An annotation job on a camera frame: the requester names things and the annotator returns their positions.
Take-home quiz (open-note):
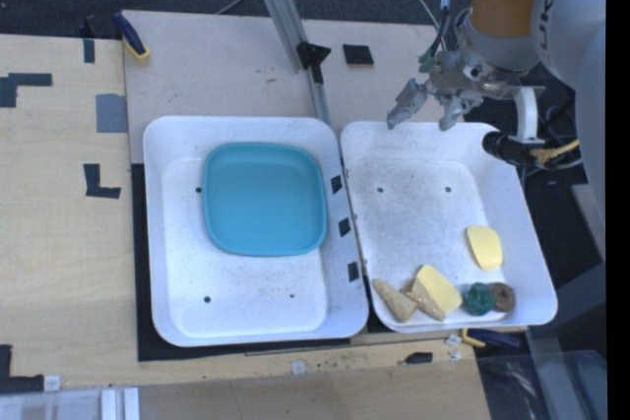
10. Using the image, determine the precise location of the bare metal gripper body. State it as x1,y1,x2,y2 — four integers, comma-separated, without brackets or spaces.
425,50,524,109

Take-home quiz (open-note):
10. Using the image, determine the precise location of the white plastic tray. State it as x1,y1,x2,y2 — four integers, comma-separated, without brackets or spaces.
339,120,559,334
142,114,370,348

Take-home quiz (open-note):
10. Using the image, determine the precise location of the yellow oval slice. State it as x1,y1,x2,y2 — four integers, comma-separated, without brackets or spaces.
465,224,505,272

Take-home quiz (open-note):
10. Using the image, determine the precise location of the blue plate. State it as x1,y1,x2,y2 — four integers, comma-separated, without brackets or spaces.
202,141,329,258

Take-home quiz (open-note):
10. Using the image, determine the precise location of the yellow cheese wedge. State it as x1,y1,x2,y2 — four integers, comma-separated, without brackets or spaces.
414,264,465,314

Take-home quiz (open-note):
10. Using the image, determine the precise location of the green broccoli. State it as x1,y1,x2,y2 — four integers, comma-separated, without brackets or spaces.
461,281,497,317

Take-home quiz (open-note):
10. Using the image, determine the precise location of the tan bread triangle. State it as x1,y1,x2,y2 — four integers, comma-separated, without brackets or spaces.
371,277,420,325
403,278,447,323

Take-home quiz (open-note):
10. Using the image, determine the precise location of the brown doughnut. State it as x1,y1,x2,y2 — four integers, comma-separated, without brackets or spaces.
487,281,517,314

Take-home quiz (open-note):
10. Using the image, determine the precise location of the black cylinder on white bracket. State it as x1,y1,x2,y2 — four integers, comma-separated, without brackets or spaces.
481,86,548,169

